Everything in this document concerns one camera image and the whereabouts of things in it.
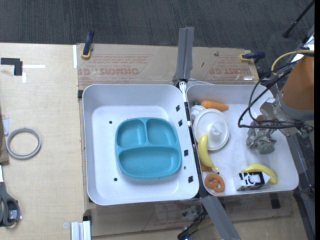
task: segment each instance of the banana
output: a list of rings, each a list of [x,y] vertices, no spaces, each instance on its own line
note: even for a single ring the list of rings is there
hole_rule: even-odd
[[[243,173],[253,173],[253,172],[263,172],[265,174],[268,174],[271,179],[270,182],[273,184],[277,184],[277,175],[273,170],[271,170],[269,167],[261,164],[261,163],[252,163],[250,164],[246,169],[241,170]]]
[[[208,153],[208,134],[202,135],[201,138],[199,139],[198,154],[199,154],[200,161],[205,166],[213,168],[216,172],[218,171],[218,167],[214,165]]]

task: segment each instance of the teal plate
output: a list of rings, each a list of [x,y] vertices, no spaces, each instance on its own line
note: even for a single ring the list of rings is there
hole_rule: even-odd
[[[182,162],[174,127],[156,117],[123,121],[115,133],[115,152],[120,169],[132,178],[163,178],[174,174]]]

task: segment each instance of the gray ring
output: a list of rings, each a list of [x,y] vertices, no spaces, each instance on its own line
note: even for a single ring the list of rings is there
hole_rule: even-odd
[[[30,154],[26,154],[26,155],[20,155],[20,154],[16,154],[14,153],[11,148],[10,148],[10,141],[11,139],[19,134],[19,133],[31,133],[33,134],[37,140],[38,140],[38,146],[35,148],[35,150],[33,152],[31,152]],[[13,130],[12,132],[9,133],[7,139],[6,139],[6,148],[8,149],[8,152],[9,154],[15,158],[15,159],[19,159],[19,160],[26,160],[26,159],[29,159],[29,158],[32,158],[34,157],[40,150],[41,148],[41,138],[40,138],[40,135],[39,133],[34,130],[34,129],[31,129],[31,128],[26,128],[26,127],[23,127],[23,128],[17,128],[15,130]]]

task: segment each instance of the black bracket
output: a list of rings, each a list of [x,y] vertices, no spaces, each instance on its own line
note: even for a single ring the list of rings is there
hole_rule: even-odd
[[[19,58],[1,58],[1,65],[14,65],[15,76],[22,76],[22,64]]]

